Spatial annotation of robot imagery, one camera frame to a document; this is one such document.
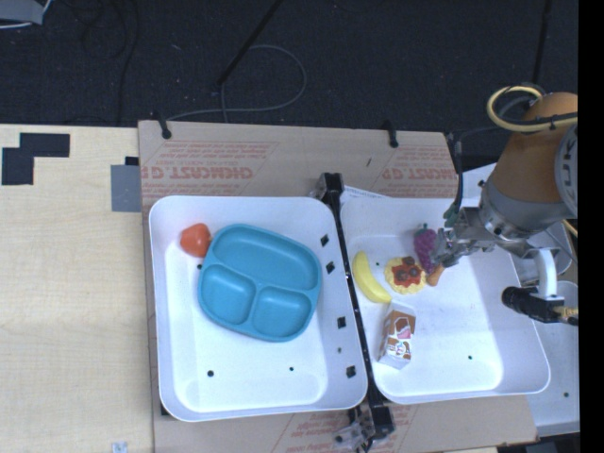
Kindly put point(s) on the white printed paper sheet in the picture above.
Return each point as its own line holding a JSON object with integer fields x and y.
{"x": 365, "y": 191}

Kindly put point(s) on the white plastic tray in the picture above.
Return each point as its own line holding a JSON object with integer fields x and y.
{"x": 255, "y": 375}
{"x": 462, "y": 338}

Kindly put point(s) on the purple grapes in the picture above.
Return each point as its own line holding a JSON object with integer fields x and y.
{"x": 424, "y": 246}

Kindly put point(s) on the blue divided plate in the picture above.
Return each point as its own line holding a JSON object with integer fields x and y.
{"x": 259, "y": 281}

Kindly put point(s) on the orange carrot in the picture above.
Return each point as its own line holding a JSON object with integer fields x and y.
{"x": 434, "y": 276}

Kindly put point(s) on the yellow toy spaghetti with meatballs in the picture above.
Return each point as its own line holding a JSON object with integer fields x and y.
{"x": 405, "y": 276}

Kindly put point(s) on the brown cardboard board red print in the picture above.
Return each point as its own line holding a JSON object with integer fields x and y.
{"x": 283, "y": 163}

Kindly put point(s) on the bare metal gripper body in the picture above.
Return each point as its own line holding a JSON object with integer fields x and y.
{"x": 476, "y": 231}

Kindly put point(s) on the thin black rod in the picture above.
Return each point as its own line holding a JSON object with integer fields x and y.
{"x": 351, "y": 281}

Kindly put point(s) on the yellow banana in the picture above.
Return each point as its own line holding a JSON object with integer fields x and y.
{"x": 368, "y": 281}

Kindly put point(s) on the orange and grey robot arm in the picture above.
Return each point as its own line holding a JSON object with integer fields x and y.
{"x": 528, "y": 168}

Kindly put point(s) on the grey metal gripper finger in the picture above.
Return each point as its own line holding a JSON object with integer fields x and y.
{"x": 441, "y": 243}
{"x": 452, "y": 257}

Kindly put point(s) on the white and brown milk carton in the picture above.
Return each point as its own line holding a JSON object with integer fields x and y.
{"x": 398, "y": 335}

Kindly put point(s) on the black cylinder on white bracket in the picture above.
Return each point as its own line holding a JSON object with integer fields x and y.
{"x": 533, "y": 302}

